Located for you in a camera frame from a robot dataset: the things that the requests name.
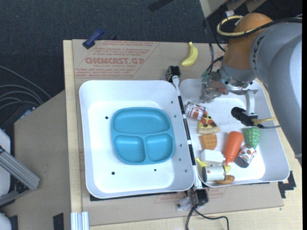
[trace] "orange toy carrot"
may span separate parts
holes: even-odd
[[[240,132],[231,131],[228,134],[226,148],[224,151],[225,164],[228,165],[229,162],[233,162],[240,150],[240,146],[243,142],[244,136]]]

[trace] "pizza slice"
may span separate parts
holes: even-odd
[[[201,135],[208,135],[217,133],[220,130],[221,128],[208,115],[207,111],[204,111],[201,120],[198,122],[197,133]]]

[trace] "black carpet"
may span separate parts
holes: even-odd
[[[98,27],[105,30],[106,40],[214,43],[212,30],[204,33],[199,0],[0,0],[0,7],[0,66],[40,86],[50,97],[64,90],[63,40],[87,39]],[[221,6],[210,16],[212,27],[224,11]],[[244,6],[238,11],[248,13]],[[269,0],[257,11],[273,19],[296,16],[302,13],[302,0]],[[38,102],[21,93],[20,87],[6,85],[29,88],[42,102],[49,99],[0,69],[0,86],[4,86],[0,88],[0,127],[21,106],[13,98]]]

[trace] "blue plate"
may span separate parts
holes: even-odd
[[[172,157],[175,139],[171,121],[160,109],[123,108],[114,113],[111,136],[117,157],[127,164],[155,164]]]

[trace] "banana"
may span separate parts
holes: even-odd
[[[198,57],[198,49],[193,45],[192,42],[189,42],[189,45],[190,45],[190,54],[181,63],[181,65],[183,67],[189,67],[189,66],[193,65],[195,63],[195,61],[197,60],[197,57]]]

